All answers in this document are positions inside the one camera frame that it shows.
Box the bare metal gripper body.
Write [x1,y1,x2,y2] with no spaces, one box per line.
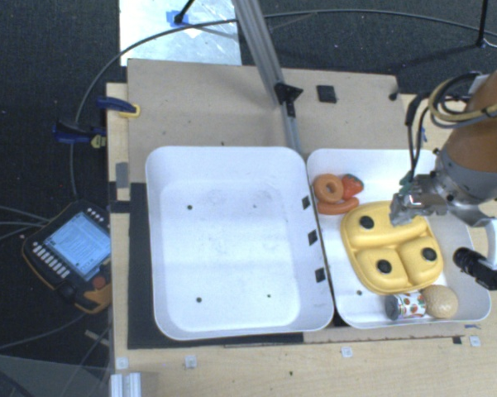
[392,171,497,227]

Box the yellow divided plate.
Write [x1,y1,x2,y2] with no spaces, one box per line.
[340,200,445,297]

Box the white plastic tray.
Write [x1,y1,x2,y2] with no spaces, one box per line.
[305,147,492,330]
[144,146,336,342]

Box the red strawberry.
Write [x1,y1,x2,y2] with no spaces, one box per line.
[340,174,366,200]

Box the orange doughnut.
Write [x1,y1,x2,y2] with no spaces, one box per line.
[313,174,346,204]

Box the white can with fruit print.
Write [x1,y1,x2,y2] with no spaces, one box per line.
[384,289,428,321]

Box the brown potato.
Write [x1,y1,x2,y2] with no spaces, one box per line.
[421,284,460,319]

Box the black block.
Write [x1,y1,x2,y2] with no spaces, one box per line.
[316,84,339,104]

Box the brown cardboard board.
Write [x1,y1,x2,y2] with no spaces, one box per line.
[127,58,477,350]

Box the black cylinder on white bracket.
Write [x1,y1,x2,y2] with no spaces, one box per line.
[452,217,497,293]

